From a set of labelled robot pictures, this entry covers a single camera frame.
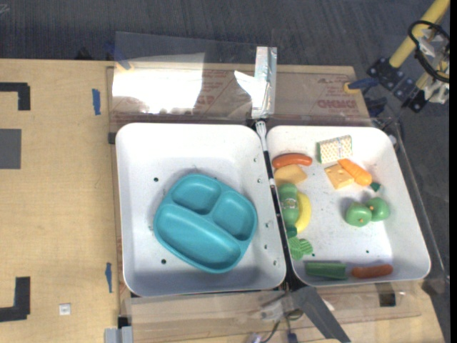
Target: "gray floor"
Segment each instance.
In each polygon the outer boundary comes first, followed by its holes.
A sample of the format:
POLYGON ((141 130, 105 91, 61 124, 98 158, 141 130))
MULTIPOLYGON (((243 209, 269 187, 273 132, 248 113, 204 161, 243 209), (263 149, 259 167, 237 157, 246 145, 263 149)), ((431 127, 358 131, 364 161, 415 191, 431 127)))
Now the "gray floor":
MULTIPOLYGON (((390 56, 433 0, 0 0, 0 57, 105 59, 116 31, 278 46, 282 64, 351 65, 358 78, 390 56)), ((449 32, 449 13, 443 20, 449 32)), ((403 70, 416 79, 410 57, 403 70)), ((426 216, 437 240, 430 290, 450 341, 449 105, 401 111, 383 88, 384 114, 399 117, 426 216)))

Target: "green apple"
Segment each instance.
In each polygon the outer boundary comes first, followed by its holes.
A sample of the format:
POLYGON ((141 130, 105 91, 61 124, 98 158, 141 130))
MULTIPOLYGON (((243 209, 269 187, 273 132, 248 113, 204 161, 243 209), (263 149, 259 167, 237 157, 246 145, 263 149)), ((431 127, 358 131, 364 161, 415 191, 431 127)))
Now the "green apple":
POLYGON ((365 205, 371 210, 371 221, 385 220, 391 214, 391 210, 389 209, 386 201, 384 201, 382 198, 372 198, 366 202, 365 205))
POLYGON ((352 226, 365 226, 371 220, 371 210, 365 204, 353 202, 346 210, 345 220, 352 226))

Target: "yellow banana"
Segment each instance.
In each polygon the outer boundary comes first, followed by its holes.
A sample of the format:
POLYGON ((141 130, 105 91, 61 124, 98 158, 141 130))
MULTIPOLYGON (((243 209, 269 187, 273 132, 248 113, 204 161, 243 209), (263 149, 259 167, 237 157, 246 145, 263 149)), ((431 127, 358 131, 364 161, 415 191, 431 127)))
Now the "yellow banana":
POLYGON ((295 227, 297 232, 300 233, 306 229, 311 219, 311 202, 306 194, 300 192, 297 193, 297 198, 299 214, 295 227))

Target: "brown sausage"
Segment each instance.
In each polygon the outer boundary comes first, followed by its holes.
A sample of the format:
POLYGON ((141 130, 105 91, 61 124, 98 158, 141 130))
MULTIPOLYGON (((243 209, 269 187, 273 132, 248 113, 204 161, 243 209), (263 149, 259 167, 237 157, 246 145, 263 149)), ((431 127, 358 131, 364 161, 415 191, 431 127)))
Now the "brown sausage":
POLYGON ((354 267, 351 274, 356 278, 375 278, 387 276, 393 272, 391 264, 379 264, 372 267, 354 267))
POLYGON ((313 163, 313 159, 305 154, 293 153, 279 155, 275 157, 271 163, 275 168, 279 169, 283 166, 292 164, 310 166, 313 163))

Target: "orange carrot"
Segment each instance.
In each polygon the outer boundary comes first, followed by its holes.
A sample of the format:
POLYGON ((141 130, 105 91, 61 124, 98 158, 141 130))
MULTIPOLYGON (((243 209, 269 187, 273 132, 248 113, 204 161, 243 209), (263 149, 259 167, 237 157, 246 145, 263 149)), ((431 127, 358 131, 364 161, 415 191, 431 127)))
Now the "orange carrot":
POLYGON ((338 160, 338 163, 354 178, 356 183, 361 186, 368 186, 373 182, 371 174, 351 160, 340 159, 338 160))
POLYGON ((283 166, 292 164, 310 166, 313 163, 313 159, 305 154, 293 153, 279 155, 275 157, 271 163, 275 168, 279 169, 283 166))
POLYGON ((391 264, 379 264, 372 267, 354 267, 351 274, 356 278, 376 278, 387 276, 393 272, 391 264))

